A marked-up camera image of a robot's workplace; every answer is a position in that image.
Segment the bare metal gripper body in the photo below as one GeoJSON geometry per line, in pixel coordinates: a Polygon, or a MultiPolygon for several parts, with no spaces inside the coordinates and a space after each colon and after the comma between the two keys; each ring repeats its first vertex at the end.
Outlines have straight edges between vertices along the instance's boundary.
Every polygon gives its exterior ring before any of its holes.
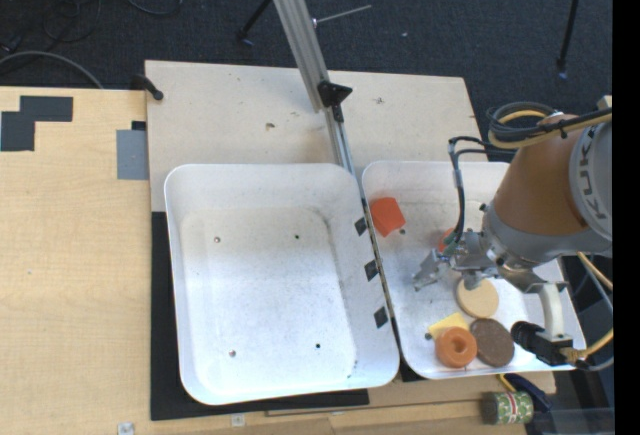
{"type": "Polygon", "coordinates": [[[519,255],[484,232],[465,232],[456,243],[451,263],[461,273],[467,291],[477,289],[489,278],[505,280],[522,293],[538,293],[548,283],[534,271],[539,262],[519,255]]]}

